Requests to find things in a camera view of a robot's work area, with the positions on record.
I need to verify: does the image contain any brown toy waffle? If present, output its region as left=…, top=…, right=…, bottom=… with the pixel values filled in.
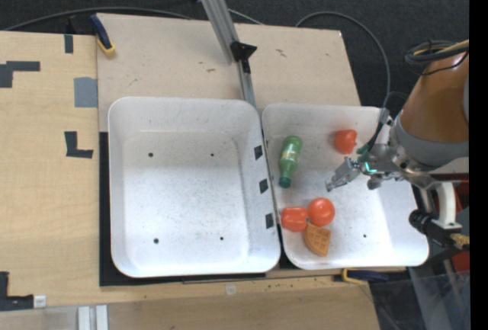
left=303, top=221, right=332, bottom=258

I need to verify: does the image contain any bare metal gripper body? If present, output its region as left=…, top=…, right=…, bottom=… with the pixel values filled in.
left=358, top=143, right=440, bottom=191

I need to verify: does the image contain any red toy pepper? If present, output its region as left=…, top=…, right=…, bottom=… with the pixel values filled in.
left=280, top=206, right=309, bottom=233

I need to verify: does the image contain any pale wood board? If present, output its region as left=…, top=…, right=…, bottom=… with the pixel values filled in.
left=95, top=12, right=407, bottom=286

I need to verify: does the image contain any thin black and white rod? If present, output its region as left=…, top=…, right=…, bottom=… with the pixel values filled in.
left=236, top=58, right=284, bottom=242

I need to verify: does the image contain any green plastic bottle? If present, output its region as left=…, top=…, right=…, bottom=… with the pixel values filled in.
left=278, top=135, right=304, bottom=189

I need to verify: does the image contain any white plastic tray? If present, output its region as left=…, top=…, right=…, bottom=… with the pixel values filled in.
left=108, top=96, right=282, bottom=279
left=261, top=103, right=431, bottom=271

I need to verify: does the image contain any red toy tomato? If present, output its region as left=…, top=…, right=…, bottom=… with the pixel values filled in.
left=307, top=197, right=336, bottom=228

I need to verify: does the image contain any black cylinder on white bracket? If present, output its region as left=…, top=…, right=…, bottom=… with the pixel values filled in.
left=408, top=181, right=470, bottom=250

